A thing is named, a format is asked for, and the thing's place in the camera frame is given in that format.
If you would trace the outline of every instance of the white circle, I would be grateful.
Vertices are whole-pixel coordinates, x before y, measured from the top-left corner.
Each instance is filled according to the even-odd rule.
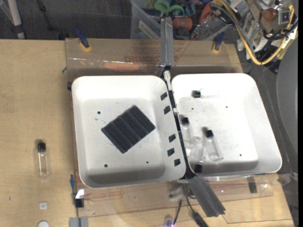
[[[49,227],[49,224],[47,221],[42,220],[38,223],[37,227]]]

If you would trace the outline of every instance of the gray carpet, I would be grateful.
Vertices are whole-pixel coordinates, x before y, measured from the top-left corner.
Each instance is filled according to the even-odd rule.
[[[16,0],[28,39],[57,39],[48,31],[36,0]],[[78,27],[91,38],[129,38],[131,3],[129,0],[42,0],[53,26],[75,36]],[[0,38],[16,38],[10,21],[0,10]]]

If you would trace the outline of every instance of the yellow cable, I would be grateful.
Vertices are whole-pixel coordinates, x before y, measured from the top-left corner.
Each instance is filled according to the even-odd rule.
[[[213,0],[213,3],[216,4],[216,5],[218,5],[218,6],[220,6],[220,7],[224,6],[224,7],[226,8],[226,10],[229,12],[229,14],[230,14],[231,16],[233,16],[233,18],[234,18],[235,20],[237,20],[237,18],[236,18],[236,16],[235,16],[234,12],[232,11],[231,7],[229,6],[229,4],[228,4],[227,2],[225,2],[224,0]],[[293,8],[293,6],[291,5],[289,8],[290,8],[290,10],[291,10],[291,13],[290,13],[290,21],[289,21],[289,24],[287,25],[286,29],[289,29],[289,27],[290,27],[290,25],[291,25],[291,21],[293,20],[293,16],[294,16],[294,8]],[[252,53],[252,51],[251,51],[249,45],[247,44],[245,38],[243,37],[241,31],[240,31],[238,28],[237,28],[237,30],[238,30],[238,33],[239,33],[239,35],[240,35],[241,40],[242,40],[243,43],[244,43],[244,46],[245,46],[245,49],[246,49],[247,53],[248,53],[249,56],[251,57],[252,61],[253,61],[255,64],[257,64],[257,65],[265,65],[265,64],[269,63],[269,62],[270,62],[273,58],[275,58],[275,56],[280,52],[280,50],[282,49],[283,44],[284,44],[285,41],[286,41],[286,38],[283,38],[283,39],[282,39],[282,42],[281,42],[281,44],[279,45],[279,47],[277,48],[277,50],[276,50],[269,58],[267,58],[265,61],[258,61],[258,59],[253,55],[253,53]]]

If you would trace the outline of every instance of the black connector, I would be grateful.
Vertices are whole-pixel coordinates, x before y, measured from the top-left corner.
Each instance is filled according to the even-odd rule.
[[[200,227],[208,227],[208,225],[204,222],[204,220],[198,213],[193,212],[193,218],[197,225],[199,225]]]

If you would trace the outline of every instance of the white square marker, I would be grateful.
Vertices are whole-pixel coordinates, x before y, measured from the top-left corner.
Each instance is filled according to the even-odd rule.
[[[47,209],[47,202],[39,202],[39,209],[40,210]]]

